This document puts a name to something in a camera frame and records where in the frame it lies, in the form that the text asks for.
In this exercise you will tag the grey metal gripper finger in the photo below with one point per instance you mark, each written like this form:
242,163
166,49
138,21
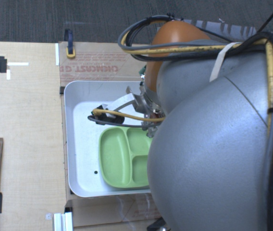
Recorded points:
152,132
130,92

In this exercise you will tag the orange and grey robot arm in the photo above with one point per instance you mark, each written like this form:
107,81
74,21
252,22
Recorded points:
211,153

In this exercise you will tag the white plastic tray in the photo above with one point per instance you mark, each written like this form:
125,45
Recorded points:
83,153

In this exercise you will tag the green divided plate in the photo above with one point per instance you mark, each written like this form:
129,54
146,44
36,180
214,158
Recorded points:
117,157

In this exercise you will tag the black cylinder on white bracket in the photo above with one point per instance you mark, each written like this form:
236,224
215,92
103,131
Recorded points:
113,118

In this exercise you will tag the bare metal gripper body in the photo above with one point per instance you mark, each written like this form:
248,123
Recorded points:
142,105

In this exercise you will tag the brown cardboard board, red print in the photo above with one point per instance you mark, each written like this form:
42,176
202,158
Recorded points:
90,56

